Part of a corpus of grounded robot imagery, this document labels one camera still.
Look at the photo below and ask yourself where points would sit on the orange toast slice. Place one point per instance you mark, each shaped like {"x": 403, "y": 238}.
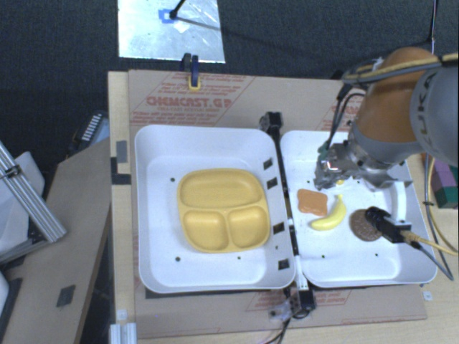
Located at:
{"x": 312, "y": 202}

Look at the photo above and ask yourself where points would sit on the black cylinder on white bracket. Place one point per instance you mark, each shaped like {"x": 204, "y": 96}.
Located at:
{"x": 385, "y": 224}

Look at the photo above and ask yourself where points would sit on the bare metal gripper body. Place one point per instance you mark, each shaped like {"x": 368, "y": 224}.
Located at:
{"x": 339, "y": 165}

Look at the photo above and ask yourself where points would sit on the brown round biscuit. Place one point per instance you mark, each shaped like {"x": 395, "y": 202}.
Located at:
{"x": 360, "y": 228}

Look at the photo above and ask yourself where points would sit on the yellow divided plate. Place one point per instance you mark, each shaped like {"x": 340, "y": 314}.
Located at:
{"x": 222, "y": 210}

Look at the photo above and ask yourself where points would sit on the pink and green block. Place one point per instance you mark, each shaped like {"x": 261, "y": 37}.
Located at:
{"x": 446, "y": 186}

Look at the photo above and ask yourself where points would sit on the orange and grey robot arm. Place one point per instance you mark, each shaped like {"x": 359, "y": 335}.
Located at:
{"x": 387, "y": 95}

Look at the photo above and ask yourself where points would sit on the white plastic tray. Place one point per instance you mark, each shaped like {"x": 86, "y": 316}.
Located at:
{"x": 161, "y": 256}
{"x": 358, "y": 263}

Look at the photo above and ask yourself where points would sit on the brown cardboard board red print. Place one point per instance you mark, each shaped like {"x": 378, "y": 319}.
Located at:
{"x": 229, "y": 95}

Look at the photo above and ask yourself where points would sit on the small yellow object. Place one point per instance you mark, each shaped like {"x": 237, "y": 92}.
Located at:
{"x": 340, "y": 182}

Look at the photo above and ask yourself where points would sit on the yellow banana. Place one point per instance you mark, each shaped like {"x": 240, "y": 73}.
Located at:
{"x": 331, "y": 220}

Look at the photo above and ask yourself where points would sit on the thin black and white rod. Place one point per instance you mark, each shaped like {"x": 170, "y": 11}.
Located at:
{"x": 287, "y": 195}

